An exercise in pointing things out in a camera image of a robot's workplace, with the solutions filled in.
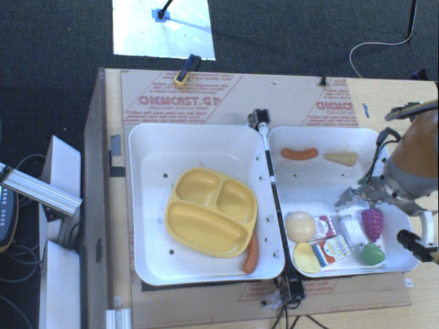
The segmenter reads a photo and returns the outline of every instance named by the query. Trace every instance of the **green toy vegetable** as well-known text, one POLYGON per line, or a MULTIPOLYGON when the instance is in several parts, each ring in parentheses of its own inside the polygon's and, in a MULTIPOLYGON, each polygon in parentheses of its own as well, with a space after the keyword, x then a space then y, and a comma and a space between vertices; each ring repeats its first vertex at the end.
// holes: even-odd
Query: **green toy vegetable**
POLYGON ((385 254, 374 243, 368 243, 361 252, 361 258, 367 265, 375 266, 384 261, 385 254))

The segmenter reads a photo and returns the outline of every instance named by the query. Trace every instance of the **black post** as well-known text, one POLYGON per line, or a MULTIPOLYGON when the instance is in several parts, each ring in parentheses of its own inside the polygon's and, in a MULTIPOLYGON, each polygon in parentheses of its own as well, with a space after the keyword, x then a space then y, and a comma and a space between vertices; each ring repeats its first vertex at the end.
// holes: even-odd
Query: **black post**
POLYGON ((171 5, 171 2, 173 0, 168 0, 167 3, 165 4, 165 6, 163 7, 163 9, 161 9, 160 11, 157 12, 157 17, 159 19, 163 19, 163 17, 165 16, 165 12, 167 10, 167 8, 169 7, 169 5, 171 5))
POLYGON ((416 4, 418 0, 412 0, 412 11, 410 11, 410 21, 409 21, 409 29, 407 31, 407 38, 412 38, 413 27, 414 27, 414 16, 416 14, 416 4))

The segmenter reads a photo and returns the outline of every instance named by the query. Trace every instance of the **black carpet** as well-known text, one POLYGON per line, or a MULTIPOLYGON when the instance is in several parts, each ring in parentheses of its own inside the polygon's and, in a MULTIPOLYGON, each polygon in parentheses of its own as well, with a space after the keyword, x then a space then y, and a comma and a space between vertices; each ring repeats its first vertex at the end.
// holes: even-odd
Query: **black carpet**
MULTIPOLYGON (((208 0, 216 61, 201 71, 356 77, 349 51, 361 42, 400 42, 412 0, 208 0)), ((438 80, 439 0, 418 0, 414 35, 398 47, 366 46, 353 60, 363 77, 438 80)), ((83 150, 97 69, 176 70, 181 60, 115 56, 112 0, 0 0, 0 162, 45 154, 54 134, 83 150)), ((35 176, 42 162, 24 171, 35 176)), ((16 242, 38 242, 36 205, 21 211, 16 242)), ((0 277, 22 276, 0 255, 0 277)), ((0 295, 38 327, 39 277, 0 282, 0 295)), ((0 299, 0 328, 26 328, 0 299)))

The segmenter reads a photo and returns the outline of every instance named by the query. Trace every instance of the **purple grapes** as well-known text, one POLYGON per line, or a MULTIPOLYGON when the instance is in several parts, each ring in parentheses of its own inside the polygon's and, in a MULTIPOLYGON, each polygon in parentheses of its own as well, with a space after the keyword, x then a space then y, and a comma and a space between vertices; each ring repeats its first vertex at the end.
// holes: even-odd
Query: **purple grapes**
POLYGON ((373 243, 376 242, 383 231, 383 213, 378 208, 368 208, 361 212, 361 219, 366 235, 373 243))

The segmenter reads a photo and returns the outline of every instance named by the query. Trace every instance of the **orange sausage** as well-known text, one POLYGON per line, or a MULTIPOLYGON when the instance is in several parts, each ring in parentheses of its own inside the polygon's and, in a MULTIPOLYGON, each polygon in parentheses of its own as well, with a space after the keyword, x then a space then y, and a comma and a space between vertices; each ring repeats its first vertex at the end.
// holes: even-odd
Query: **orange sausage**
POLYGON ((250 242, 248 243, 247 246, 247 259, 242 265, 242 270, 245 271, 247 274, 252 273, 258 264, 258 259, 259 259, 258 238, 256 236, 256 233, 253 232, 250 242))
POLYGON ((294 151, 287 148, 281 150, 282 157, 288 158, 289 160, 304 161, 318 156, 317 149, 308 149, 303 151, 294 151))

